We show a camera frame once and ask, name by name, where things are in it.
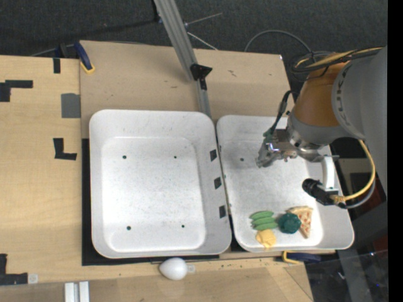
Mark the green pea pods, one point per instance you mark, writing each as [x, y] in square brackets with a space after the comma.
[263, 221]

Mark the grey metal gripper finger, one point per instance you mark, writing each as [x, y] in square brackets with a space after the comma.
[272, 158]
[261, 159]

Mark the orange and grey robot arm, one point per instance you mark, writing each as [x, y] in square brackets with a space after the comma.
[355, 99]

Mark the dark green broccoli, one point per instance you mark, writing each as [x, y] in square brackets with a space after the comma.
[289, 223]

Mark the white egg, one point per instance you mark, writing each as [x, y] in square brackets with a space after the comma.
[173, 268]

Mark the yellow toy corn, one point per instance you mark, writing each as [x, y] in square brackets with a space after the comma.
[266, 238]

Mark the white plastic tray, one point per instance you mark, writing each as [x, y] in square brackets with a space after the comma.
[267, 187]
[151, 184]

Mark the black cylinder on white bracket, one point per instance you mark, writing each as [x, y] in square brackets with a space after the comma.
[318, 190]

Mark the pale wood board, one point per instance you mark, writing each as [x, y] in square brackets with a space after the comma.
[141, 80]

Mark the pizza slice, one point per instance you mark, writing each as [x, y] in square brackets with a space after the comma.
[304, 217]

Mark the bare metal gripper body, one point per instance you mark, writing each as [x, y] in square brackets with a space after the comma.
[285, 143]

